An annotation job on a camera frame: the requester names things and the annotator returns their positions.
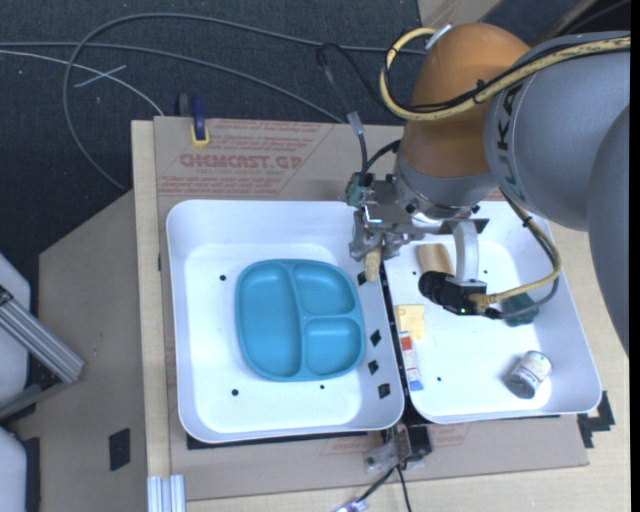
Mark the white red and blue carton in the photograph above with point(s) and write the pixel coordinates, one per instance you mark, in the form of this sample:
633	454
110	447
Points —
412	362

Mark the green bottle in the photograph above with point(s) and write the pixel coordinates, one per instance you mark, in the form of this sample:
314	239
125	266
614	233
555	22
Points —
520	302

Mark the blue divided plate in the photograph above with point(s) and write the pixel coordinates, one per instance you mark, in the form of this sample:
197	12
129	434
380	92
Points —
280	320

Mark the black cylinder on white bracket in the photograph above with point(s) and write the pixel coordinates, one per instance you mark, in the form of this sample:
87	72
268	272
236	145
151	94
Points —
450	290

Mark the brown bread roll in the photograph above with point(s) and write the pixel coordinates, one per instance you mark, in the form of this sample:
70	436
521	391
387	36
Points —
434	257

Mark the white printed can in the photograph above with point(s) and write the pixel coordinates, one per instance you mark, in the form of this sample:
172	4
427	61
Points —
529	374

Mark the white plastic tray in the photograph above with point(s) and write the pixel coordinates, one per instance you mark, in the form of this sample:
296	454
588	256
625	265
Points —
210	320
470	360

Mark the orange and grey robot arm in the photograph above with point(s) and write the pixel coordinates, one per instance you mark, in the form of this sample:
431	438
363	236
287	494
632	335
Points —
550	130

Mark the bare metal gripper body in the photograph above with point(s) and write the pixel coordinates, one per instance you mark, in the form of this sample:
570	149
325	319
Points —
387	202

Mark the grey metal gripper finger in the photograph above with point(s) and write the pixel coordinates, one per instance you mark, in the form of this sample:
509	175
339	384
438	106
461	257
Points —
361	247
393	246

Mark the brown cardboard board red print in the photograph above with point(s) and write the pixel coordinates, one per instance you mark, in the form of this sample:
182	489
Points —
250	160

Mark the tan biscuit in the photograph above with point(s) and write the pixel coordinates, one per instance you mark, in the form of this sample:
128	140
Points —
372	267

